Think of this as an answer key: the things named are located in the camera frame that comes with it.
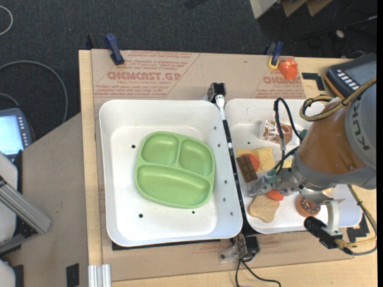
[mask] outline wooden table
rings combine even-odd
[[[239,56],[237,54],[228,56],[224,54],[212,54],[208,57],[213,63],[216,59],[218,61],[228,62],[229,64],[235,66],[236,63],[239,63],[239,60],[241,60],[241,63],[251,63],[256,67],[258,65],[259,69],[256,70],[260,72],[265,71],[265,68],[267,69],[267,66],[264,63],[265,57],[263,56]],[[295,61],[299,65],[300,73],[315,72],[320,75],[322,75],[330,65],[341,62],[339,59],[314,59],[298,57],[295,58]],[[101,218],[99,210],[99,179],[95,142],[95,99],[93,97],[91,51],[79,52],[79,67],[89,265],[102,265],[105,262],[102,251]],[[307,96],[314,96],[318,94],[319,91],[315,82],[302,80],[302,84]],[[364,201],[366,207],[376,218],[376,190],[367,191],[359,188],[356,190],[361,199]],[[126,271],[130,270],[128,265],[129,263],[127,262]],[[210,273],[195,273],[188,275],[173,275],[119,281],[114,282],[113,286],[234,286],[234,269],[235,265],[232,265],[231,270],[228,271],[213,271]],[[293,264],[256,269],[256,273],[260,277],[279,280],[284,287],[377,286],[377,272],[376,252],[370,255],[355,257],[347,260]],[[254,279],[255,278],[253,278],[246,270],[240,270],[239,281],[241,285],[269,286],[269,283],[254,282]]]

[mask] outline black floor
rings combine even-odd
[[[316,16],[306,6],[286,18],[278,4],[256,20],[249,0],[0,0],[13,14],[13,26],[0,35],[0,93],[13,97],[31,120],[39,139],[63,119],[65,102],[52,71],[21,63],[42,63],[61,77],[69,97],[68,118],[80,111],[78,51],[89,34],[98,47],[113,33],[121,49],[263,54],[282,41],[283,54],[357,57],[376,53],[377,20],[353,26],[345,39],[333,33],[305,35],[359,22],[377,14],[377,0],[335,0]],[[9,25],[0,8],[0,33]],[[0,109],[14,106],[0,97]]]

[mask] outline green divided plate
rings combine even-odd
[[[211,196],[214,176],[213,152],[195,138],[154,132],[139,149],[135,183],[152,201],[183,208],[202,206]]]

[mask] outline red object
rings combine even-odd
[[[251,161],[251,164],[253,164],[254,170],[257,172],[260,166],[259,159],[252,153],[243,153],[242,155],[247,155],[249,156],[249,159]]]
[[[286,79],[291,80],[298,74],[298,64],[291,59],[287,59],[278,65],[278,69]]]
[[[282,201],[283,200],[283,194],[279,192],[279,190],[271,189],[267,195],[272,198],[273,200]]]

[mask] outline black electronic device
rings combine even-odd
[[[349,62],[329,67],[324,78],[336,95],[345,99],[375,76],[376,54],[367,53]]]
[[[0,111],[0,152],[13,161],[16,155],[33,141],[31,127],[21,109]]]

